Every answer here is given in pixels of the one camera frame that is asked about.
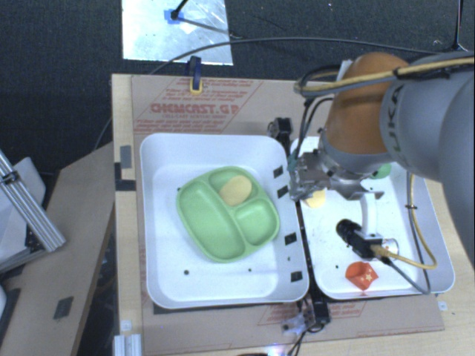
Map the red carton with yellow stars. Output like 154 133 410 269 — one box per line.
344 261 380 291

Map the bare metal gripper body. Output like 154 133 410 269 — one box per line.
289 150 369 202

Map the green round toy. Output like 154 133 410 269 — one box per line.
370 162 393 181

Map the pale yellow toy food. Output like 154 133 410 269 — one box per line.
301 190 328 210

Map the yellow biscuit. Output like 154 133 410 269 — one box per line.
218 174 253 208

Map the green divided plate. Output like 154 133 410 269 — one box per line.
175 165 281 264

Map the white plastic tray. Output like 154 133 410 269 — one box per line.
290 136 456 301
139 132 311 310

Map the brown cardboard board, red print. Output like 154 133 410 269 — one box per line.
130 74 445 356

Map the black cylinder on white bracket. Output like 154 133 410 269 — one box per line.
335 190 385 261

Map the black block with thin wires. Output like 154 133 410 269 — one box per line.
310 297 332 326
268 116 295 145

